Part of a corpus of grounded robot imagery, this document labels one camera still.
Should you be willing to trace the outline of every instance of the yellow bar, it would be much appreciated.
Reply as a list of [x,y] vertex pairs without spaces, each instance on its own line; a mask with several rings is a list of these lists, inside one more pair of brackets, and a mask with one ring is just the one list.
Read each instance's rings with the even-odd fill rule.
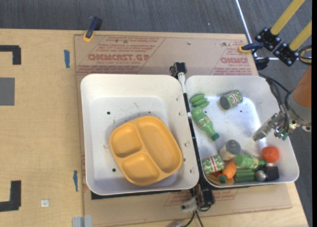
[[302,43],[312,34],[313,21],[311,20],[306,27],[289,44],[289,49],[296,51]]
[[276,21],[276,23],[271,27],[270,31],[273,35],[277,35],[286,23],[291,19],[299,7],[304,3],[305,0],[293,0],[291,4],[287,7],[284,13]]

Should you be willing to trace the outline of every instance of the wooden table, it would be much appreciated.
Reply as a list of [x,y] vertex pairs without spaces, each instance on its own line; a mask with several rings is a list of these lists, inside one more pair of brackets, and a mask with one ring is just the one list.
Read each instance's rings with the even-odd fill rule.
[[[80,192],[82,172],[74,56],[74,35],[83,33],[0,30],[0,45],[17,45],[22,50],[21,65],[12,64],[12,53],[0,52],[0,77],[15,78],[14,105],[0,106],[0,204],[9,201],[10,182],[21,181],[21,206],[18,210],[0,212],[0,226],[71,226],[74,216],[85,215]],[[70,54],[67,69],[64,50]],[[74,189],[74,171],[78,174],[78,191]],[[204,226],[223,227],[308,226],[295,184],[288,183],[285,187],[292,204],[289,209],[201,217],[202,222]],[[164,227],[170,223],[142,226]],[[194,219],[191,226],[200,224]]]

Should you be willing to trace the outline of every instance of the red tomato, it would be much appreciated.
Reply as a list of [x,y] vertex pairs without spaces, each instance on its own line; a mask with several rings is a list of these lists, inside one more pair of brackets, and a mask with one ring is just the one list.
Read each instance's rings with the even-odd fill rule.
[[262,149],[262,157],[268,163],[275,163],[279,158],[278,148],[268,146]]

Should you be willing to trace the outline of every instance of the toy carrot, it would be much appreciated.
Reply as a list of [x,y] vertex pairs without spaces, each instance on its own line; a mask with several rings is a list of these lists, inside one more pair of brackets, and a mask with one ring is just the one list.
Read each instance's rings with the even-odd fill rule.
[[222,170],[222,175],[219,176],[221,183],[226,183],[227,179],[232,179],[237,171],[237,166],[234,161],[230,161]]

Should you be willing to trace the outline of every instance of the gray square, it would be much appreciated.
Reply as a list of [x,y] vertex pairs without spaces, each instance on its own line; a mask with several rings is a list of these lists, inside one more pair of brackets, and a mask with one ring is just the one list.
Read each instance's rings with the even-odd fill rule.
[[0,77],[0,106],[14,106],[14,84],[14,77]]

